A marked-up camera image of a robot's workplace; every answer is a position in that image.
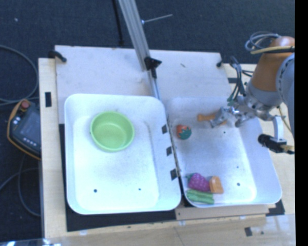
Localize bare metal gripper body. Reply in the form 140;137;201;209
236;95;276;121

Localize orange carrot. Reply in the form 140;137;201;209
197;113;228;126

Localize white plastic tray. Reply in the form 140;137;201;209
64;93;183;215
165;96;283;209

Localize orange and green toy fruit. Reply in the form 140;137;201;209
176;124;193;140

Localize orange bread slice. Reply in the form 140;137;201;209
208;175;224;195

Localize thin black and white rod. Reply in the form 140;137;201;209
149;69;183;182

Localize purple grapes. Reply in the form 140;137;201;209
186;172;211;193

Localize green pea pod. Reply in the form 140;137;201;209
186;189;215;205

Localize green bowl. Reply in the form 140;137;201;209
89;111;136;153

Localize pale wood board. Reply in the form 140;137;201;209
38;57;295;240

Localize black cylinder on white bracket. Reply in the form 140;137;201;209
257;114;288;154

